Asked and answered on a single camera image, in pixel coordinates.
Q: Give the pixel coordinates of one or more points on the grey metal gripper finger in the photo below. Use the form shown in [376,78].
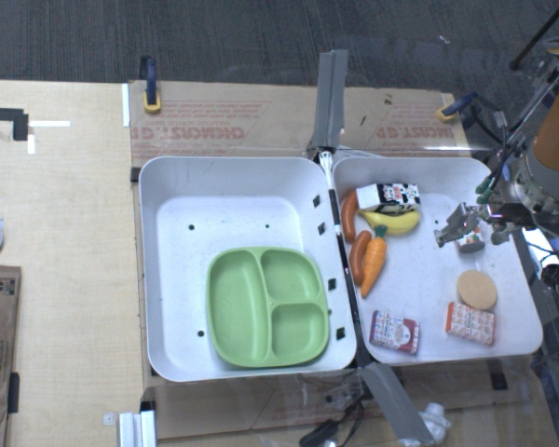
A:
[500,236]
[457,224]

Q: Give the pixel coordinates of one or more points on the round tan biscuit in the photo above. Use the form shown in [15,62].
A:
[476,289]

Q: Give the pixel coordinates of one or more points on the black and white milk carton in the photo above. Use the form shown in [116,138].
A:
[391,194]

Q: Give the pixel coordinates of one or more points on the black cylinder on white bracket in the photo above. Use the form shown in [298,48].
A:
[555,277]

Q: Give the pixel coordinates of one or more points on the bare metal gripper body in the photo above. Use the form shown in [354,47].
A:
[531,207]

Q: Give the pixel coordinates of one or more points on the red and white carton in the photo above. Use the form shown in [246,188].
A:
[395,332]

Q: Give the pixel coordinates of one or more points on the brown cardboard board red print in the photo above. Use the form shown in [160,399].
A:
[279,119]

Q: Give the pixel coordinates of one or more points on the small white and orange can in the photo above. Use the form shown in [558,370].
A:
[470,244]

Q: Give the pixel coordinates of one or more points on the orange carrot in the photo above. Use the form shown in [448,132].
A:
[374,261]

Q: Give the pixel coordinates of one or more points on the orange sausage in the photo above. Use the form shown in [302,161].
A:
[358,259]
[349,214]

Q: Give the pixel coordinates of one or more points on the orange and white packet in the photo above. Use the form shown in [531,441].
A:
[469,323]

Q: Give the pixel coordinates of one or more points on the yellow banana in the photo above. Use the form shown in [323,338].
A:
[396,224]

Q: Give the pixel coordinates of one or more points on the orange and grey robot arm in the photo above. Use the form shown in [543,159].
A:
[552,131]

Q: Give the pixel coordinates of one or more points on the green divided plate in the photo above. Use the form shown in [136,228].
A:
[242,305]

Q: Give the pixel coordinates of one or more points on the crumpled white tissue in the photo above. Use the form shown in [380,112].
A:
[435,422]

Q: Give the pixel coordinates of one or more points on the white plastic tray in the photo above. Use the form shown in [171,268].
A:
[424,273]
[186,268]

